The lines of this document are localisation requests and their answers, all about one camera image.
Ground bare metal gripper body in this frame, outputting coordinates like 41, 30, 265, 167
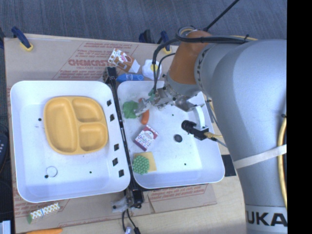
149, 86, 206, 113

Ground orange sausage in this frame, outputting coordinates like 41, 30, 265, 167
138, 97, 150, 125

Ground green broccoli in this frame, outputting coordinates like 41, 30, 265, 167
122, 100, 140, 119

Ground pink and white carton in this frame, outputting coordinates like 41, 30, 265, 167
133, 125, 159, 152

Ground blue bottle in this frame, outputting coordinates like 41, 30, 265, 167
116, 73, 145, 83

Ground brown and white carton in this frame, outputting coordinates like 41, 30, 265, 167
107, 48, 141, 74

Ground yellow flat square slice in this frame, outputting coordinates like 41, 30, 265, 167
133, 151, 157, 173

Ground green grapes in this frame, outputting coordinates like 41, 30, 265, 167
132, 155, 150, 176

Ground white plastic tray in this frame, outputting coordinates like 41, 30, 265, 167
9, 80, 131, 203
117, 80, 226, 190

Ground yellow divided plate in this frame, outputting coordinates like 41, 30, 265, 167
43, 96, 109, 156

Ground brown cardboard board red print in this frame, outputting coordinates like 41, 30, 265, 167
3, 33, 218, 234

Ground black cylinder on white bracket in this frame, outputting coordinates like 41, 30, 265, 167
181, 105, 210, 141

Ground black block with thin wires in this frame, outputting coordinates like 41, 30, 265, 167
104, 66, 118, 83
123, 188, 145, 208

